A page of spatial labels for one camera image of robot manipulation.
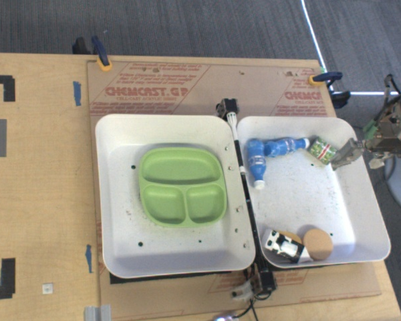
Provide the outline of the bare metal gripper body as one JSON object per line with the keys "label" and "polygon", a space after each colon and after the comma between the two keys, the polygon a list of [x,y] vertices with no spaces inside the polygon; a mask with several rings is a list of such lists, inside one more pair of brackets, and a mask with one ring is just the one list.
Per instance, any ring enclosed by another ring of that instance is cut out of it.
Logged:
{"label": "bare metal gripper body", "polygon": [[401,156],[401,95],[387,101],[366,125],[366,148],[376,156]]}

